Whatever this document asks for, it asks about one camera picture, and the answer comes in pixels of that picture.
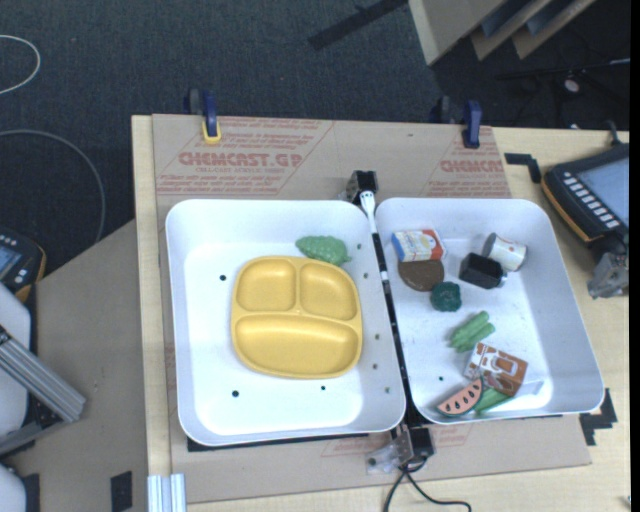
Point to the thin black and white rod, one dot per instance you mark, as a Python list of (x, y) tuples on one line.
[(385, 280)]

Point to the watermelon slice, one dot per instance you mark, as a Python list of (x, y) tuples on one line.
[(462, 400)]

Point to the brown round biscuit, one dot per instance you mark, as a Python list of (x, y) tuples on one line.
[(421, 276)]

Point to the white plastic tray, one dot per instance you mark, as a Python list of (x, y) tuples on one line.
[(540, 320), (280, 410)]

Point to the green vegetable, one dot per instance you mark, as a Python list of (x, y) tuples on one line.
[(491, 400)]

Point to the green pea pods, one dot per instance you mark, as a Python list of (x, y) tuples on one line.
[(471, 331)]

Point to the white blue orange carton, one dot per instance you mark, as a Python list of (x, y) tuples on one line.
[(417, 245)]

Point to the black box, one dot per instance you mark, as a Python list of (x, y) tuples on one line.
[(481, 270)]

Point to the green grapes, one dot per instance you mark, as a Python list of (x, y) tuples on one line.
[(322, 248)]

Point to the yellow divided plate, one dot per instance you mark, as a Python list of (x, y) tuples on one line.
[(295, 320)]

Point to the brown and white carton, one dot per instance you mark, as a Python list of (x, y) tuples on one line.
[(497, 368)]

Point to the brown cardboard board red print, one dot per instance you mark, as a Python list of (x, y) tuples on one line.
[(390, 155)]

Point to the dark green broccoli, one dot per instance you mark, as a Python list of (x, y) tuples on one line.
[(446, 296)]

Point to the white can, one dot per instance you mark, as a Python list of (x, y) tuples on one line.
[(507, 251)]

